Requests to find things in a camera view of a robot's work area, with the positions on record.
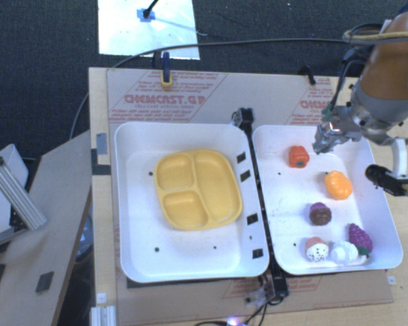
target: toy food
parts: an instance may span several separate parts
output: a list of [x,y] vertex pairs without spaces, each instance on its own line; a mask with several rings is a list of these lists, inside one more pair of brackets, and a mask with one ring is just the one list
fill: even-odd
[[351,181],[340,171],[333,170],[325,176],[326,189],[334,199],[343,200],[352,193]]
[[292,168],[305,168],[310,156],[303,146],[292,146],[288,153],[288,163]]
[[369,257],[373,250],[373,243],[369,235],[355,223],[351,223],[349,226],[349,241],[356,246],[360,256]]
[[305,254],[312,262],[324,261],[328,257],[328,245],[318,236],[311,237],[305,243]]
[[330,256],[336,264],[348,265],[358,257],[358,249],[350,242],[339,240],[333,244]]
[[309,218],[314,225],[326,225],[331,221],[331,210],[324,203],[314,203],[310,207]]

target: yellow plate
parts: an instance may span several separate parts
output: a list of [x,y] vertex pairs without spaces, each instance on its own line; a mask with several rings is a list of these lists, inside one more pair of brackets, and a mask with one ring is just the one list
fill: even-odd
[[242,212],[230,162],[217,151],[194,149],[165,156],[154,176],[163,214],[180,230],[226,225]]

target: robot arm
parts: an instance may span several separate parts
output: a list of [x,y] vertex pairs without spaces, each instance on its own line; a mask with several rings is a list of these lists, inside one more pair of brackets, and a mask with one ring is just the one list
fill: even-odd
[[[408,12],[405,12],[380,35],[404,35],[407,32]],[[381,146],[391,146],[393,171],[383,167],[371,168],[366,171],[366,176],[395,196],[408,195],[408,187],[403,187],[408,184],[405,148],[408,138],[388,135],[392,127],[408,118],[407,40],[389,40],[373,48],[360,79],[352,89],[350,101],[346,106],[336,106],[335,98],[324,110],[323,122],[318,126],[313,144],[317,154],[330,152],[335,145],[349,140],[359,141],[361,137]],[[395,181],[393,187],[389,177]],[[384,186],[384,179],[387,179],[387,186]]]

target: orange toy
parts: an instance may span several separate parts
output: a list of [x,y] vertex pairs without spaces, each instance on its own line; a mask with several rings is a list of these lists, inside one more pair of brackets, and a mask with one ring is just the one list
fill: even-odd
[[326,189],[338,200],[346,199],[352,193],[351,181],[340,171],[333,170],[325,176]]
[[288,163],[292,168],[305,168],[310,156],[303,146],[292,146],[288,153]]

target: dark background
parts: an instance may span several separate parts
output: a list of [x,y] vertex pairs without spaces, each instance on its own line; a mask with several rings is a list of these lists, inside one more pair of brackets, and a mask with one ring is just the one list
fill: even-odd
[[[340,38],[392,18],[406,0],[192,0],[199,42],[270,37]],[[97,0],[0,0],[0,149],[36,158],[64,143],[88,92],[88,68],[124,57],[98,52]],[[203,48],[180,70],[336,75],[346,45],[283,43]],[[142,58],[125,65],[150,68]],[[76,133],[88,129],[85,106]]]

